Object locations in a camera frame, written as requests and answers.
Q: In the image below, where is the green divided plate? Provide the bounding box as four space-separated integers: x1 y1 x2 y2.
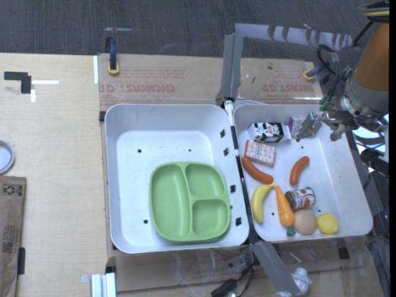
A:
148 161 233 244

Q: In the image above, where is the yellow banana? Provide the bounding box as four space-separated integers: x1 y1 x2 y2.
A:
250 181 276 224

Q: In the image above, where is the orange carrot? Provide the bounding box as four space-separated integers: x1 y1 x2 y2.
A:
275 185 296 237

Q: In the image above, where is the purple and white carton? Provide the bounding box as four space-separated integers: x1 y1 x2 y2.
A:
288 115 308 136

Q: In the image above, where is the brown paper packet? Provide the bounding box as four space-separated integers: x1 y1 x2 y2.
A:
0 175 27 297

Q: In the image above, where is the clear tape roll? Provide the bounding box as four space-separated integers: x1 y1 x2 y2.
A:
0 139 16 176

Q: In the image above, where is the small red and white can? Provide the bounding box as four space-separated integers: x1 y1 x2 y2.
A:
284 186 317 212

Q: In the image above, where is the black cylinder on white bracket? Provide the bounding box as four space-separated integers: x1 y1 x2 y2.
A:
359 124 390 177

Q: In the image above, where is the white plastic tray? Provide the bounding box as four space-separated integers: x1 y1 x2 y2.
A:
232 103 374 244
104 103 251 255

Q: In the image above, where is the orange sausage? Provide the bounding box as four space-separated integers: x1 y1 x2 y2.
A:
289 155 311 187
241 155 275 185

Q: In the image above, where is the orange and white carton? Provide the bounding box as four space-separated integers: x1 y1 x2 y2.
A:
244 139 277 167

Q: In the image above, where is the tan round bread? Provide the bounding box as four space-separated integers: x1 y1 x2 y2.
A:
292 208 319 236

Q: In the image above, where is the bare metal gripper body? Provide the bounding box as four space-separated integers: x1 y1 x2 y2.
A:
320 97 369 131

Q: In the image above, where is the brown cardboard board red print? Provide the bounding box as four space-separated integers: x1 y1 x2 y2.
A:
97 53 377 293

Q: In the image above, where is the white crumpled paper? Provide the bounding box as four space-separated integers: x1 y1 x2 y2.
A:
290 267 313 295

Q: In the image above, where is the yellow lemon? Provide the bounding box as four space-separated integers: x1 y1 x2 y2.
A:
316 212 340 236

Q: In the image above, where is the black and white milk carton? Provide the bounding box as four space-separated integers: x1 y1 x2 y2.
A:
247 121 292 144

